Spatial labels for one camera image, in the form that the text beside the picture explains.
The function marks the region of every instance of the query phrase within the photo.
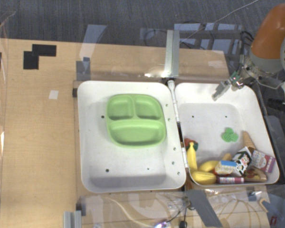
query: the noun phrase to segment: green clover-shaped toy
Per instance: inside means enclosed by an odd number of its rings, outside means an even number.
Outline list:
[[[222,139],[225,142],[236,142],[238,140],[238,135],[233,132],[232,128],[226,128],[225,132],[222,134]]]

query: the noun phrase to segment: wooden table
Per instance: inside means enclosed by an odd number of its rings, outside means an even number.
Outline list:
[[[31,51],[32,44],[56,45],[57,55],[39,57],[39,70],[24,70],[23,52]],[[72,97],[76,61],[92,54],[92,79],[141,80],[162,67],[165,48],[10,39],[0,41],[2,51],[8,77],[2,93],[7,98],[0,228],[61,228],[64,211],[75,211],[77,196],[88,195],[77,193]],[[228,70],[219,52],[181,49],[180,74],[219,82]],[[57,99],[49,98],[51,91],[58,91]],[[152,200],[150,195],[145,200]]]

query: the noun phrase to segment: dark floor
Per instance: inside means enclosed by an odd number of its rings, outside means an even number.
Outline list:
[[[100,43],[140,45],[140,29],[173,29],[185,21],[212,23],[254,0],[0,0],[0,16],[14,11],[9,37],[83,42],[88,25],[106,25]],[[226,17],[221,23],[243,25],[255,35],[265,15],[285,0],[259,0]],[[276,91],[263,89],[276,96]],[[268,109],[280,119],[285,134],[285,114]]]

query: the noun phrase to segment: green plate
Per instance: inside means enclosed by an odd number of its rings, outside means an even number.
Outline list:
[[[126,147],[154,146],[166,138],[160,103],[149,95],[114,95],[106,106],[111,140]]]

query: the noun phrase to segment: toy sink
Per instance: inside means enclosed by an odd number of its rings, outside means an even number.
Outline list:
[[[217,101],[217,84],[182,83],[175,95],[184,138],[199,143],[198,165],[234,155],[247,131],[256,148],[275,156],[255,93],[227,91]],[[160,83],[86,81],[77,92],[81,178],[91,192],[172,190],[186,180],[186,158],[169,88]],[[239,135],[225,142],[226,128]],[[267,182],[279,178],[277,163]],[[222,184],[205,188],[223,187]]]

